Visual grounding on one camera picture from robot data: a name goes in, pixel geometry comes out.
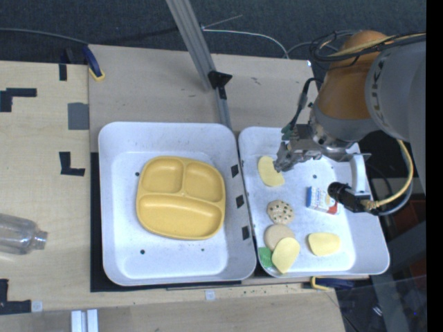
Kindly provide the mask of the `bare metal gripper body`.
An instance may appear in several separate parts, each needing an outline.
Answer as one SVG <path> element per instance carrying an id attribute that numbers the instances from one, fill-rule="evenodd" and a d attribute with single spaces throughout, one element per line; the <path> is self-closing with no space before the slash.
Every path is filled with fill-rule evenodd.
<path id="1" fill-rule="evenodd" d="M 335 161 L 344 161 L 353 145 L 327 133 L 317 123 L 288 124 L 285 127 L 286 148 L 295 161 L 319 160 L 326 156 Z"/>

